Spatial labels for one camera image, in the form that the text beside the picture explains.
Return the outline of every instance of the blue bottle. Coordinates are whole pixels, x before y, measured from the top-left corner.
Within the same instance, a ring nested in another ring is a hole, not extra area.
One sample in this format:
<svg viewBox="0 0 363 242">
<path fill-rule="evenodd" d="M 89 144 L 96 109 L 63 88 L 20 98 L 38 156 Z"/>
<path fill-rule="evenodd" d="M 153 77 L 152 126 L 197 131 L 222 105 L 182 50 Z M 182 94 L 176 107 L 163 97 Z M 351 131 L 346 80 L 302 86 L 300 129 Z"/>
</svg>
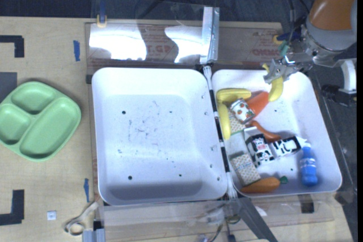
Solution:
<svg viewBox="0 0 363 242">
<path fill-rule="evenodd" d="M 303 156 L 300 160 L 301 183 L 306 186 L 314 186 L 318 183 L 316 176 L 316 163 L 310 146 L 303 146 Z"/>
</svg>

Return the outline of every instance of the green divided plate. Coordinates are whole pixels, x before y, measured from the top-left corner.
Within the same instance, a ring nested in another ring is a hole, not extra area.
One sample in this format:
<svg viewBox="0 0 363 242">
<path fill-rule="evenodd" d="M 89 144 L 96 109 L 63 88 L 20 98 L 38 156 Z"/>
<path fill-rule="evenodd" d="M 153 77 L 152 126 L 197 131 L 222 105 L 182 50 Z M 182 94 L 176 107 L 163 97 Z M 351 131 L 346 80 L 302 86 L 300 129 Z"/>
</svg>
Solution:
<svg viewBox="0 0 363 242">
<path fill-rule="evenodd" d="M 48 160 L 80 121 L 81 110 L 71 98 L 44 83 L 27 82 L 0 103 L 0 143 L 26 159 Z"/>
</svg>

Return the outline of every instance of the toy banana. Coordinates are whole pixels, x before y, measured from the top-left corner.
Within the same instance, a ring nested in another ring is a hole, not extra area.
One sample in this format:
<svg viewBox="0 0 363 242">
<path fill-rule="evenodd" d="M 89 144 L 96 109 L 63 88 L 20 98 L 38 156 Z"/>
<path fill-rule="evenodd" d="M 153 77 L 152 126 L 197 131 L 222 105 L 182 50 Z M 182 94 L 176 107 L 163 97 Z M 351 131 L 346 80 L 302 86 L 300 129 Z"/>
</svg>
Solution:
<svg viewBox="0 0 363 242">
<path fill-rule="evenodd" d="M 252 93 L 248 89 L 221 89 L 217 92 L 217 103 L 229 105 L 229 103 L 235 102 L 239 98 L 246 100 L 251 95 Z"/>
<path fill-rule="evenodd" d="M 264 69 L 266 69 L 267 73 L 269 73 L 269 68 L 266 63 L 262 65 Z M 284 79 L 279 77 L 271 82 L 271 90 L 268 94 L 268 101 L 273 102 L 280 98 L 282 91 L 284 90 Z"/>
<path fill-rule="evenodd" d="M 225 140 L 231 137 L 231 125 L 229 121 L 228 108 L 222 103 L 217 104 L 218 115 L 220 116 L 220 126 Z"/>
</svg>

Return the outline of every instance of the table surface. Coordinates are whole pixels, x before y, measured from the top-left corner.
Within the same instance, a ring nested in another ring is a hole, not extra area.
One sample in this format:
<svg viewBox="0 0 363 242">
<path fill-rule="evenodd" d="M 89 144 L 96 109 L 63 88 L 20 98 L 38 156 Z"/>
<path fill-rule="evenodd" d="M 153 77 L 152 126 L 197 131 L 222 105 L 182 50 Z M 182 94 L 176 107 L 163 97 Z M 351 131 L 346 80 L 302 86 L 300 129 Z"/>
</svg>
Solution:
<svg viewBox="0 0 363 242">
<path fill-rule="evenodd" d="M 21 224 L 0 226 L 2 241 L 82 241 L 81 236 L 66 233 L 64 225 L 89 205 L 83 188 L 85 179 L 90 181 L 90 200 L 95 198 L 90 85 L 85 82 L 85 23 L 88 22 L 90 19 L 0 17 L 2 35 L 21 35 L 25 39 L 24 58 L 14 58 L 14 44 L 0 43 L 0 71 L 16 72 L 18 85 L 38 80 L 53 86 L 72 98 L 82 111 L 81 123 L 74 135 L 56 156 L 45 162 L 31 162 L 0 146 L 0 214 L 11 211 L 13 190 L 25 192 L 24 219 Z M 246 24 L 234 25 L 246 27 Z M 75 59 L 73 41 L 80 44 L 79 61 Z M 352 241 L 343 210 L 331 197 L 322 198 L 328 201 L 326 219 L 283 225 L 273 217 L 264 218 L 278 241 Z M 47 220 L 47 211 L 56 211 L 56 220 Z M 86 228 L 92 227 L 93 218 L 90 215 L 83 221 Z M 238 241 L 256 239 L 244 225 L 234 229 Z M 118 241 L 112 232 L 108 237 L 108 241 Z M 196 241 L 196 237 L 158 241 Z M 226 241 L 226 235 L 220 234 L 215 241 Z"/>
</svg>

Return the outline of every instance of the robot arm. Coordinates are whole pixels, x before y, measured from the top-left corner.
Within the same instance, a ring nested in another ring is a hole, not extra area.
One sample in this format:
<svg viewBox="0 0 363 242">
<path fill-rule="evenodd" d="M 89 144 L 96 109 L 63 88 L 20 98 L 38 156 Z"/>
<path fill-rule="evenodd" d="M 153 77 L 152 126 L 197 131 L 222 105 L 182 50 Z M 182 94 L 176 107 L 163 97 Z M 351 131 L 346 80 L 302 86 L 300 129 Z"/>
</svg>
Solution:
<svg viewBox="0 0 363 242">
<path fill-rule="evenodd" d="M 276 80 L 285 81 L 293 73 L 310 70 L 313 64 L 341 66 L 344 80 L 349 82 L 343 90 L 356 94 L 352 85 L 355 80 L 352 63 L 354 67 L 356 53 L 353 56 L 346 54 L 356 42 L 357 0 L 315 0 L 301 25 L 301 37 L 282 43 L 279 47 L 282 57 L 271 61 L 264 80 L 274 86 Z"/>
</svg>

